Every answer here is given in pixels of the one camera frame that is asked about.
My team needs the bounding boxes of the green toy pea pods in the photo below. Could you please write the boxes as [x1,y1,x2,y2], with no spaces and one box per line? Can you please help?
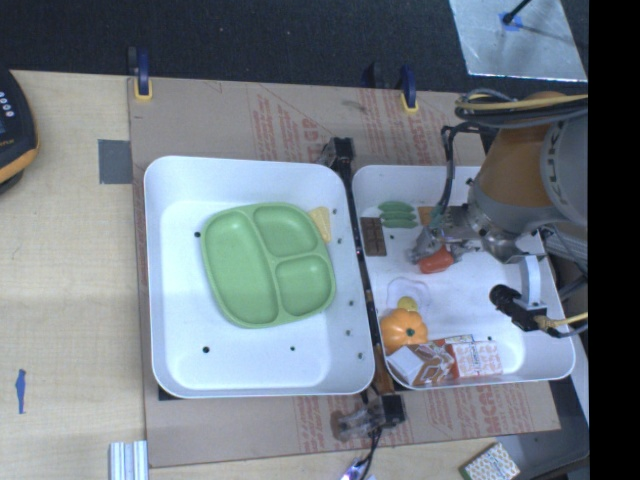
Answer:
[376,200,420,230]

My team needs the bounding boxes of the black block with thin wires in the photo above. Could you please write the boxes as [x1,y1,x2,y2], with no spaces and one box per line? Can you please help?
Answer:
[318,136,358,170]
[330,392,407,442]

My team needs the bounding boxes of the yellow toy corn piece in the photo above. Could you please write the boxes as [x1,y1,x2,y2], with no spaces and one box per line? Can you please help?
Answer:
[307,205,333,244]

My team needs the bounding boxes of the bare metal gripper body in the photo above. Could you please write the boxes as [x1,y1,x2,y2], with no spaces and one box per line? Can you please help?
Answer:
[428,204,522,265]

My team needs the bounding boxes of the orange toy pumpkin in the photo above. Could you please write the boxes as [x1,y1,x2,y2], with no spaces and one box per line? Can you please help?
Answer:
[379,307,430,356]

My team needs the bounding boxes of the orange red toy sausage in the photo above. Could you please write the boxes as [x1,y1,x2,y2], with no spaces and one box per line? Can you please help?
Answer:
[418,245,455,275]

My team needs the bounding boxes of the white plastic tray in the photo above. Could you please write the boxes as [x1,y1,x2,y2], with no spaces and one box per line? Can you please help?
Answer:
[350,163,577,392]
[142,154,377,400]

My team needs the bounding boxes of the white toy fried egg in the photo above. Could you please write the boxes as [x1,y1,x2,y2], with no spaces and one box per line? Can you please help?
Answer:
[385,277,432,315]

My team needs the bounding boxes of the brown cardboard board red print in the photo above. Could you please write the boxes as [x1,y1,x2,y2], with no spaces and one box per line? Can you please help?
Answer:
[126,76,563,469]

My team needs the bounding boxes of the white and orange carton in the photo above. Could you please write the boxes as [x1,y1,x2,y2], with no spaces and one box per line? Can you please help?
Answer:
[443,333,504,381]
[385,339,457,388]

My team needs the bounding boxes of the black cylinder on white bracket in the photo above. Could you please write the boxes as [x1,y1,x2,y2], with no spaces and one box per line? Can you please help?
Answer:
[488,253,551,334]

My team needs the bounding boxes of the brown toy chocolate bar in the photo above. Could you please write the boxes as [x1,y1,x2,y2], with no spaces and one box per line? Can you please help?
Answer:
[359,215,389,258]

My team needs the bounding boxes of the green divided plate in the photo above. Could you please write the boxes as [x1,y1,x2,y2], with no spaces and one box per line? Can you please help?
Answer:
[200,201,338,330]

